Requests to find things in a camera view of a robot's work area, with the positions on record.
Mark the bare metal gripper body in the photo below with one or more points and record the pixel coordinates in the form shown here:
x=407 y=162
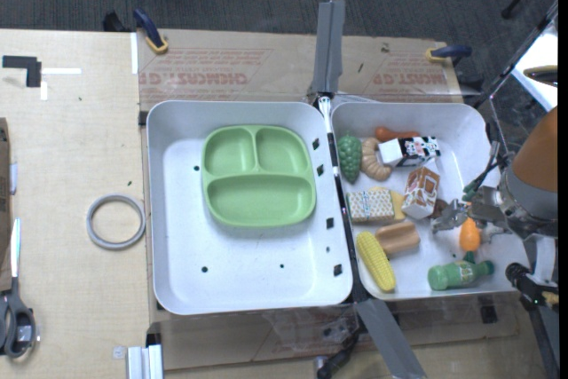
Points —
x=488 y=204

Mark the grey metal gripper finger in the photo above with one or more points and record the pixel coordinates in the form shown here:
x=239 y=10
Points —
x=456 y=208
x=446 y=224

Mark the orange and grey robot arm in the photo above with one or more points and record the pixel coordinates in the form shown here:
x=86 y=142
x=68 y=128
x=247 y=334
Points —
x=537 y=155

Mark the orange carrot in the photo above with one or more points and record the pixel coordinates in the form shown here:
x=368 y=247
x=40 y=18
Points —
x=469 y=235

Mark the orange and white carton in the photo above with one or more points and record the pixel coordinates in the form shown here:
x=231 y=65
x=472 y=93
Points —
x=421 y=191

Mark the hot dog in bun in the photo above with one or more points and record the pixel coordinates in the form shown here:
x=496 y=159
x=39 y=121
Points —
x=397 y=237

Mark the green bottle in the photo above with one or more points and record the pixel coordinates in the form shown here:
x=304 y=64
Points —
x=452 y=275

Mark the yellow cheese wedge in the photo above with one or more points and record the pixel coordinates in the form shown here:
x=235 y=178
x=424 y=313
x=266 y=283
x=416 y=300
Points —
x=398 y=204

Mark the cow print milk carton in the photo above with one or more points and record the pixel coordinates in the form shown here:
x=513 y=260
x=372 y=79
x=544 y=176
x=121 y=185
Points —
x=412 y=148

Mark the yellow patterned packet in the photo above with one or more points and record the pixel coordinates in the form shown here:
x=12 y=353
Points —
x=370 y=206

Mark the yellow corn cob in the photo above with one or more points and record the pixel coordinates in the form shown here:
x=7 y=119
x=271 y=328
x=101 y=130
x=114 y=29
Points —
x=376 y=262

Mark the white plastic tray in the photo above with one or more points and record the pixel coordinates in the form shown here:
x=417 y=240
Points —
x=248 y=270
x=461 y=128

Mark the tan croissant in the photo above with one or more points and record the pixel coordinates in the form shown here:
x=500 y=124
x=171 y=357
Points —
x=372 y=166

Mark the orange drumstick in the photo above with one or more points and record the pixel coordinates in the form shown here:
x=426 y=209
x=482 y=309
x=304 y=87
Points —
x=390 y=133

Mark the green grapes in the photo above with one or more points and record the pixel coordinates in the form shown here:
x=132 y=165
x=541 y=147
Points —
x=349 y=157

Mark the green divided plate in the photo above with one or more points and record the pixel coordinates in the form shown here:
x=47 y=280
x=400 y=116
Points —
x=259 y=197

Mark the brown cardboard board red print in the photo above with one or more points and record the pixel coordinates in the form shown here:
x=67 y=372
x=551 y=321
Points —
x=248 y=66

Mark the grey tape roll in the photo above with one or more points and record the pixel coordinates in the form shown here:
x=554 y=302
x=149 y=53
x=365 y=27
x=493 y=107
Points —
x=91 y=231

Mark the black cylinder on white bracket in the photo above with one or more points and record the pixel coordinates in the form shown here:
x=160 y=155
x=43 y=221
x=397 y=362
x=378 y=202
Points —
x=528 y=279

